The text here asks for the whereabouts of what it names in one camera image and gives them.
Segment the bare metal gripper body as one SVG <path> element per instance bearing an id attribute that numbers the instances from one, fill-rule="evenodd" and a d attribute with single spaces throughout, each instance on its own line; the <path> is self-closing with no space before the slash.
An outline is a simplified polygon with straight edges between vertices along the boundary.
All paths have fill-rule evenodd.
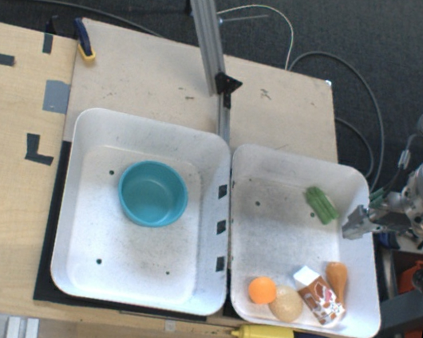
<path id="1" fill-rule="evenodd" d="M 380 188 L 370 195 L 369 220 L 383 232 L 412 232 L 423 240 L 423 198 L 414 187 L 401 192 Z"/>

